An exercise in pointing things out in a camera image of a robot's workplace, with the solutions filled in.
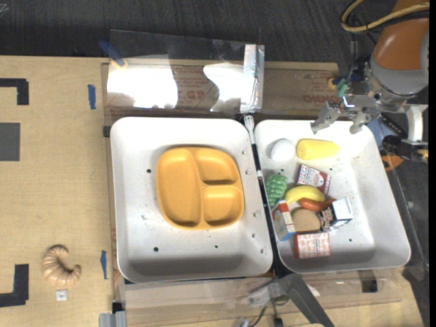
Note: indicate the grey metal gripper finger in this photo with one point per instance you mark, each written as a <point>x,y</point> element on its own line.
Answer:
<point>326,116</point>
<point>359,122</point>

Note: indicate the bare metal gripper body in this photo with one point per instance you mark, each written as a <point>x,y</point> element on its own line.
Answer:
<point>362,102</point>

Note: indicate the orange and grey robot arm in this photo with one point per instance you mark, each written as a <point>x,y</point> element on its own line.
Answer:
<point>398,43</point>

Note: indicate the white egg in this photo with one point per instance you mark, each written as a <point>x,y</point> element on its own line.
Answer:
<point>282,149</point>

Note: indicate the pink and white carton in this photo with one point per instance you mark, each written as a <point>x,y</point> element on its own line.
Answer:
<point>311,177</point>

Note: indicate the white plastic tray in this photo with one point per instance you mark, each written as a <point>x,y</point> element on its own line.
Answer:
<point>136,199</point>
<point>368,196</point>

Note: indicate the yellow banana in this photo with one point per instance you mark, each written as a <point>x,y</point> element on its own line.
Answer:
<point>303,192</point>

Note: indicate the green grapes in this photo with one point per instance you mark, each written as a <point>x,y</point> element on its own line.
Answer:
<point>276,187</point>

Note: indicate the orange carrot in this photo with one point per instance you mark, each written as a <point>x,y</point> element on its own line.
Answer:
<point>313,204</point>

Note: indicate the white and black carton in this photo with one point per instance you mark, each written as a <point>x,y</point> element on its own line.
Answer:
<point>340,211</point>

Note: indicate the brown round bread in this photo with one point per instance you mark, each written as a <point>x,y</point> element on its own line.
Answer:
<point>306,220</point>

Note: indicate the white and orange carton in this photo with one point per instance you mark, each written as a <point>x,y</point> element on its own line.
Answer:
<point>283,221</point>

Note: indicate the red and white box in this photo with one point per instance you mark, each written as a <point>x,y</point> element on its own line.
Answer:
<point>311,245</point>

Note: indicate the orange divided plate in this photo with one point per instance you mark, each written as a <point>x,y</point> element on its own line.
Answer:
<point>178,186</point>

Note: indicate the tan croissant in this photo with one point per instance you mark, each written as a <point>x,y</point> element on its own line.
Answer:
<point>56,271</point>

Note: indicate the small white square tile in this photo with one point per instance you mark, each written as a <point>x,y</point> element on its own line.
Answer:
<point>61,295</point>

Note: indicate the black cylinder on white bracket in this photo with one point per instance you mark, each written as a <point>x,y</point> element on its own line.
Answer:
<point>407,146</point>

